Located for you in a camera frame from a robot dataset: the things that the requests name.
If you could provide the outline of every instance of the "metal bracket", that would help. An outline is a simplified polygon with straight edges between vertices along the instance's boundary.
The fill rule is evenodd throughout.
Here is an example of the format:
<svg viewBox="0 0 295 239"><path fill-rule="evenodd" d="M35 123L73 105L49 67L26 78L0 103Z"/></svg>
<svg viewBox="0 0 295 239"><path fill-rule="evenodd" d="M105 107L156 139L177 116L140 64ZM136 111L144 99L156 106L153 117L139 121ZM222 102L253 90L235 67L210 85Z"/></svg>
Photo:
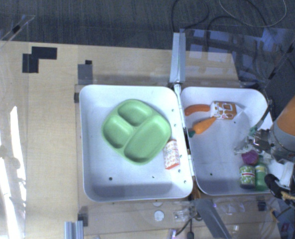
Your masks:
<svg viewBox="0 0 295 239"><path fill-rule="evenodd" d="M172 64L169 83L182 83L185 81L186 63L186 36L185 33L174 33Z"/></svg>
<svg viewBox="0 0 295 239"><path fill-rule="evenodd" d="M64 239L83 239L83 221L65 222Z"/></svg>

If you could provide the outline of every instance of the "green plate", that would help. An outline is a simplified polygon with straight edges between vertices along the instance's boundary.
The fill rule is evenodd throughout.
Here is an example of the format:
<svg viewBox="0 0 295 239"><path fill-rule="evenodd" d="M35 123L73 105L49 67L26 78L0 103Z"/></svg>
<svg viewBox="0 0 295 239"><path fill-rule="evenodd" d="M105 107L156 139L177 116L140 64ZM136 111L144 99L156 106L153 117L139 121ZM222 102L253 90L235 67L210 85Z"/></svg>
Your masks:
<svg viewBox="0 0 295 239"><path fill-rule="evenodd" d="M108 145L126 160L140 165L151 161L171 134L171 126L163 116L135 99L119 104L102 125Z"/></svg>

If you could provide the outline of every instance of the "orange carrot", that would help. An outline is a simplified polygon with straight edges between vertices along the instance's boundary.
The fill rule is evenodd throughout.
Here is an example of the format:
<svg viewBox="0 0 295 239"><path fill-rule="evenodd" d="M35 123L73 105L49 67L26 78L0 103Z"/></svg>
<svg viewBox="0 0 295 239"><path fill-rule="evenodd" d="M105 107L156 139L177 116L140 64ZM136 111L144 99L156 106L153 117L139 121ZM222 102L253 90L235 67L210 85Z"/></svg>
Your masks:
<svg viewBox="0 0 295 239"><path fill-rule="evenodd" d="M209 112L210 106L209 105L192 105L188 106L185 109L185 116L189 116L190 114L193 114L195 112Z"/></svg>
<svg viewBox="0 0 295 239"><path fill-rule="evenodd" d="M200 134L204 131L206 131L216 120L216 117L211 117L208 119L205 119L201 122L198 122L193 126L193 130L196 132L196 134Z"/></svg>

